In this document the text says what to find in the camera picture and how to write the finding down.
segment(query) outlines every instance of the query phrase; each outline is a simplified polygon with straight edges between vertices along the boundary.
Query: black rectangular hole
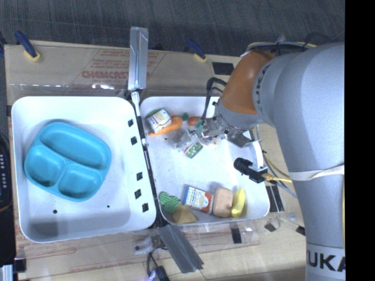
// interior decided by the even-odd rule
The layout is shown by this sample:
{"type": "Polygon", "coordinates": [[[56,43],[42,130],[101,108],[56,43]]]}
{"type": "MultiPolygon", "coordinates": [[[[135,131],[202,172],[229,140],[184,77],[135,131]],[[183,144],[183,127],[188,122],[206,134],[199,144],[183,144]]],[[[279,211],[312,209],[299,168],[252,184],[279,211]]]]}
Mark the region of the black rectangular hole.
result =
{"type": "Polygon", "coordinates": [[[284,206],[282,205],[279,189],[276,185],[266,186],[268,198],[270,199],[270,212],[276,213],[279,211],[284,211],[284,206]]]}
{"type": "Polygon", "coordinates": [[[233,63],[212,63],[213,71],[215,75],[228,75],[233,72],[234,65],[233,63]]]}
{"type": "Polygon", "coordinates": [[[135,136],[133,136],[133,137],[130,139],[130,141],[131,141],[131,144],[132,144],[132,145],[135,145],[135,144],[137,143],[137,138],[136,138],[135,136]]]}
{"type": "Polygon", "coordinates": [[[136,199],[138,199],[141,195],[142,195],[141,189],[139,189],[136,192],[134,192],[134,196],[135,196],[136,199]]]}
{"type": "Polygon", "coordinates": [[[275,228],[275,226],[273,226],[271,223],[268,223],[267,225],[265,225],[264,228],[266,228],[267,230],[269,230],[269,232],[274,232],[274,231],[277,230],[275,228]]]}
{"type": "Polygon", "coordinates": [[[148,211],[148,203],[142,205],[142,212],[144,213],[146,211],[148,211]]]}

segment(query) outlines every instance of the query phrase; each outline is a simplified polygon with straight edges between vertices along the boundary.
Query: label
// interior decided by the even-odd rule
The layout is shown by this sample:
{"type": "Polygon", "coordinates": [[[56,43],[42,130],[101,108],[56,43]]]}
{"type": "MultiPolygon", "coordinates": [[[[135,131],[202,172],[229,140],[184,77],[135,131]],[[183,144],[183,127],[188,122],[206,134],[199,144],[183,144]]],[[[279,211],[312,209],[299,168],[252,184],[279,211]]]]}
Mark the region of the label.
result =
{"type": "Polygon", "coordinates": [[[202,148],[203,146],[199,142],[195,142],[185,147],[183,152],[188,158],[193,158],[202,148]]]}
{"type": "Polygon", "coordinates": [[[346,280],[344,249],[307,243],[306,270],[319,276],[346,280]]]}
{"type": "MultiPolygon", "coordinates": [[[[147,79],[164,58],[165,53],[148,51],[147,79]]],[[[123,49],[98,49],[85,64],[80,74],[70,86],[84,84],[109,84],[114,88],[124,88],[129,78],[130,51],[123,49]]]]}
{"type": "Polygon", "coordinates": [[[146,123],[153,133],[157,133],[164,127],[170,125],[172,123],[172,118],[165,109],[160,109],[147,117],[146,123]]]}
{"type": "Polygon", "coordinates": [[[210,214],[213,206],[213,195],[188,186],[185,191],[183,204],[189,208],[210,214]]]}

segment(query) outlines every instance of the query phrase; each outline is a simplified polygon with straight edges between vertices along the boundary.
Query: drain hole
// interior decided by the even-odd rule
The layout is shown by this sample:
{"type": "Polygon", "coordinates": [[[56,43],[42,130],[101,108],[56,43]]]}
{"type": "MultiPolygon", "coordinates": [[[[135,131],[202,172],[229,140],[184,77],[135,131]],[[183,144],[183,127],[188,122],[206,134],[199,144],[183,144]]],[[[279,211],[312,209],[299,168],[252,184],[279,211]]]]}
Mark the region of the drain hole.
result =
{"type": "Polygon", "coordinates": [[[136,138],[135,136],[133,136],[133,137],[130,139],[130,141],[131,141],[131,144],[132,144],[132,145],[135,145],[135,144],[137,143],[137,138],[136,138]]]}
{"type": "Polygon", "coordinates": [[[146,211],[148,211],[148,203],[142,205],[142,212],[144,213],[146,211]]]}
{"type": "Polygon", "coordinates": [[[134,193],[134,196],[135,196],[136,199],[138,199],[141,195],[142,195],[142,193],[141,193],[141,189],[137,190],[137,191],[134,193]]]}

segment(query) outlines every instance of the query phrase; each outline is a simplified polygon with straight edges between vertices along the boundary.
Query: gray carpet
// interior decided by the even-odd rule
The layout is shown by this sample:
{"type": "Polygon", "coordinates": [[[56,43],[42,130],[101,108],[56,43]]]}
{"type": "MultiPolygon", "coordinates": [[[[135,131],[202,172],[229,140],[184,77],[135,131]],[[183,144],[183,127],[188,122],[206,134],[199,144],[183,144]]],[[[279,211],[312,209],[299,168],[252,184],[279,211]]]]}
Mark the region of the gray carpet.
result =
{"type": "MultiPolygon", "coordinates": [[[[129,46],[131,26],[149,30],[149,48],[239,56],[249,43],[345,41],[345,0],[0,0],[0,31],[10,44],[30,39],[129,46]]],[[[0,59],[0,132],[8,133],[4,60],[0,59]]]]}

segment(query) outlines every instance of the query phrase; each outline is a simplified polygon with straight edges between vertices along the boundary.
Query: black cable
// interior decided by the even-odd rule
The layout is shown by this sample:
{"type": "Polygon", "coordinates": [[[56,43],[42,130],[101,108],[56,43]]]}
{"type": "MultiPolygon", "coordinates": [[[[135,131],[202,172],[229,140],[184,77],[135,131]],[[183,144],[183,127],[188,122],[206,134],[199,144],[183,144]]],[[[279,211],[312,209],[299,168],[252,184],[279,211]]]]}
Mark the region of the black cable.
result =
{"type": "Polygon", "coordinates": [[[340,35],[342,35],[343,33],[345,33],[345,30],[342,31],[342,32],[340,32],[340,33],[339,33],[337,36],[335,36],[332,40],[326,42],[326,44],[328,44],[328,43],[332,43],[335,39],[337,39],[337,38],[338,38],[340,35]]]}
{"type": "Polygon", "coordinates": [[[2,133],[0,133],[0,141],[3,141],[4,142],[4,144],[5,144],[5,148],[6,148],[6,151],[9,153],[10,152],[10,145],[9,145],[9,140],[8,140],[8,138],[4,135],[4,134],[2,134],[2,133]]]}
{"type": "Polygon", "coordinates": [[[165,244],[163,242],[161,242],[161,244],[159,245],[159,248],[161,248],[161,250],[168,250],[168,248],[165,246],[165,244]]]}
{"type": "Polygon", "coordinates": [[[311,47],[306,46],[307,43],[305,44],[300,44],[300,43],[291,43],[291,42],[277,42],[277,43],[260,43],[260,44],[255,44],[253,47],[250,47],[247,49],[247,52],[249,51],[269,51],[274,54],[279,54],[282,55],[281,51],[282,50],[289,50],[289,53],[292,52],[292,50],[298,50],[304,52],[307,49],[310,49],[311,47]]]}
{"type": "Polygon", "coordinates": [[[302,46],[302,52],[306,51],[305,48],[307,46],[308,42],[305,42],[304,45],[302,46]]]}
{"type": "Polygon", "coordinates": [[[147,271],[147,275],[150,277],[151,276],[151,270],[150,270],[150,261],[152,259],[154,265],[156,268],[158,268],[158,264],[156,263],[155,261],[155,258],[152,256],[152,253],[154,252],[154,250],[152,250],[149,254],[147,254],[147,263],[146,263],[146,271],[147,271]]]}
{"type": "Polygon", "coordinates": [[[309,33],[309,34],[306,35],[304,42],[305,43],[309,43],[310,40],[311,40],[311,38],[314,37],[314,36],[320,36],[320,37],[322,37],[322,38],[324,38],[326,40],[332,40],[330,37],[324,35],[323,33],[320,33],[320,32],[311,32],[311,33],[309,33]]]}
{"type": "Polygon", "coordinates": [[[5,38],[3,37],[1,31],[0,31],[0,47],[4,49],[4,46],[8,44],[8,42],[5,40],[5,38]]]}
{"type": "Polygon", "coordinates": [[[223,90],[219,89],[219,87],[212,87],[212,90],[217,90],[217,91],[223,92],[223,90]]]}
{"type": "Polygon", "coordinates": [[[211,77],[210,79],[208,79],[207,84],[206,84],[206,90],[207,90],[206,102],[205,102],[205,105],[204,105],[203,115],[200,117],[200,120],[202,122],[201,124],[203,124],[204,121],[206,120],[207,109],[208,109],[209,104],[210,104],[210,98],[212,96],[212,89],[213,89],[214,83],[219,83],[223,86],[227,85],[227,83],[224,80],[216,78],[216,77],[211,77]]]}

